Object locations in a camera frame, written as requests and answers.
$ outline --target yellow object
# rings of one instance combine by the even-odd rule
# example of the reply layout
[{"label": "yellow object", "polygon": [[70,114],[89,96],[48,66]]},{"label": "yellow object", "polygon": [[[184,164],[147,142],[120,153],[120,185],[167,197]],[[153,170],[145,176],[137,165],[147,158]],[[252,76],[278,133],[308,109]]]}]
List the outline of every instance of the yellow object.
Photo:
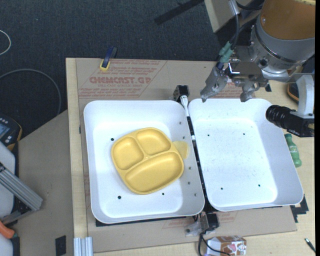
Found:
[{"label": "yellow object", "polygon": [[103,67],[102,66],[102,64],[104,63],[104,59],[101,61],[101,63],[100,63],[100,70],[101,71],[103,71],[103,72],[106,72],[108,69],[109,69],[109,67],[110,67],[110,61],[108,62],[108,64],[106,65],[106,67]]},{"label": "yellow object", "polygon": [[186,159],[189,155],[188,143],[186,143],[185,141],[182,141],[182,140],[177,140],[172,143],[173,143],[173,145],[175,145],[176,149],[179,151],[180,156],[183,159]]},{"label": "yellow object", "polygon": [[172,141],[159,129],[133,131],[113,144],[111,157],[126,186],[145,195],[177,180],[184,171],[183,159]]}]

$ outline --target cable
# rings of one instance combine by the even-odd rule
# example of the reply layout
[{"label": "cable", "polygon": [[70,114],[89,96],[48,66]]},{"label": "cable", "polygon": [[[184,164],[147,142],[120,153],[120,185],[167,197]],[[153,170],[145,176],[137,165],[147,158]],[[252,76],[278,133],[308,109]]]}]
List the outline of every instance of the cable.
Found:
[{"label": "cable", "polygon": [[1,33],[3,33],[9,40],[9,46],[7,49],[5,49],[3,52],[0,53],[0,56],[5,54],[7,51],[9,51],[9,49],[11,48],[11,39],[10,39],[10,36],[8,36],[8,34],[2,30],[0,30]]},{"label": "cable", "polygon": [[[232,5],[232,8],[234,10],[234,13],[237,13],[237,10],[235,9],[235,7]],[[239,38],[239,34],[240,34],[240,23],[239,23],[239,16],[236,14],[234,15],[235,18],[235,34],[234,34],[234,38],[232,41],[232,45],[230,47],[231,50],[233,50],[236,47],[236,44],[238,42],[238,38]]]},{"label": "cable", "polygon": [[202,256],[201,255],[201,242],[203,241],[205,243],[205,245],[212,251],[216,252],[216,253],[220,253],[220,254],[224,254],[224,255],[228,255],[230,256],[229,253],[227,252],[224,252],[224,251],[220,251],[220,250],[216,250],[216,249],[213,249],[208,243],[207,241],[205,240],[205,238],[203,237],[203,235],[206,233],[206,231],[202,232],[199,234],[199,242],[198,242],[198,253],[199,253],[199,256]]},{"label": "cable", "polygon": [[5,74],[1,75],[0,76],[0,80],[2,78],[4,78],[4,77],[8,76],[8,75],[11,75],[13,73],[18,73],[18,72],[35,72],[35,73],[38,73],[38,74],[41,74],[41,75],[45,76],[46,78],[48,78],[53,83],[53,85],[55,86],[55,88],[56,88],[56,90],[58,92],[58,97],[59,97],[58,111],[57,111],[57,114],[56,114],[56,115],[59,115],[60,111],[61,111],[62,98],[61,98],[61,93],[60,93],[59,87],[56,84],[56,82],[50,76],[48,76],[46,73],[43,73],[43,72],[41,72],[39,70],[31,69],[31,68],[21,68],[21,69],[16,69],[16,70],[10,71],[8,73],[5,73]]},{"label": "cable", "polygon": [[247,7],[247,6],[244,6],[244,5],[236,2],[236,5],[237,5],[238,7],[240,7],[241,9],[246,10],[246,11],[259,11],[259,10],[262,9],[262,4],[259,5],[259,6],[257,6],[257,7]]},{"label": "cable", "polygon": [[[256,22],[257,18],[253,18],[249,21],[247,21],[245,24],[243,24],[240,28],[239,28],[239,35],[241,32],[243,32],[248,26],[252,26],[255,22]],[[231,39],[229,40],[229,42],[233,42],[235,40],[236,34],[234,34]]]},{"label": "cable", "polygon": [[196,216],[192,216],[192,218],[193,218],[194,222],[196,222],[196,221],[198,220],[198,216],[199,216],[199,214],[198,214],[198,215],[196,215]]}]

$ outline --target white cable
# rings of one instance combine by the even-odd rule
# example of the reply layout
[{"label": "white cable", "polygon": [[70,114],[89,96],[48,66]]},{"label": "white cable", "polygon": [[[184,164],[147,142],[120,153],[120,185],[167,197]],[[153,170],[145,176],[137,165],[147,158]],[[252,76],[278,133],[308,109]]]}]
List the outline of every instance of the white cable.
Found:
[{"label": "white cable", "polygon": [[182,95],[180,97],[180,101],[181,101],[181,104],[182,104],[182,106],[184,108],[185,115],[187,117],[189,117],[190,115],[189,115],[189,110],[188,110],[188,97],[186,95]]},{"label": "white cable", "polygon": [[7,49],[5,49],[3,52],[0,53],[0,56],[1,56],[1,55],[5,54],[7,51],[9,51],[9,49],[11,48],[11,39],[10,39],[10,36],[8,36],[8,34],[6,32],[2,31],[1,29],[0,29],[0,32],[3,33],[9,40],[9,46]]}]

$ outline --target metal bracket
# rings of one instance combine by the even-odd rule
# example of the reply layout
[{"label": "metal bracket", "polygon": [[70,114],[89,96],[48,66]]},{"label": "metal bracket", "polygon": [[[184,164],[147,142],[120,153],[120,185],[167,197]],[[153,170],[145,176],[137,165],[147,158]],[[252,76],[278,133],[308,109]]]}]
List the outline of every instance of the metal bracket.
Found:
[{"label": "metal bracket", "polygon": [[14,194],[21,202],[23,202],[30,210],[23,213],[16,210],[15,212],[1,219],[4,225],[14,222],[32,212],[38,211],[41,207],[43,199],[25,185],[16,175],[0,162],[0,184]]},{"label": "metal bracket", "polygon": [[290,205],[290,207],[291,207],[291,211],[292,211],[292,215],[295,223],[298,223],[298,215],[307,214],[307,212],[309,211],[305,196],[303,196],[303,199],[300,202],[299,207],[296,207],[295,205]]},{"label": "metal bracket", "polygon": [[200,92],[202,101],[205,102],[208,98],[221,92],[225,88],[227,81],[228,77],[225,72],[214,66],[210,75],[205,80],[206,86]]},{"label": "metal bracket", "polygon": [[73,239],[74,256],[94,256],[92,237]]},{"label": "metal bracket", "polygon": [[186,237],[197,237],[201,233],[211,233],[219,227],[218,216],[214,212],[201,212],[194,223],[184,228]]}]

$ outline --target black carpet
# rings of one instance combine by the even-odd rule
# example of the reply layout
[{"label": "black carpet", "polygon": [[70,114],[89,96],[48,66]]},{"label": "black carpet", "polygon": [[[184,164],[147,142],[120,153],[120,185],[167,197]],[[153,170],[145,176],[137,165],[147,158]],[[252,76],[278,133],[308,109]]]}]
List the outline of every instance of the black carpet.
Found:
[{"label": "black carpet", "polygon": [[[11,48],[0,55],[0,113],[25,137],[67,109],[65,59],[214,61],[235,29],[213,33],[203,0],[7,1],[0,30]],[[9,45],[0,33],[0,53]],[[1,77],[7,72],[18,71]]]}]

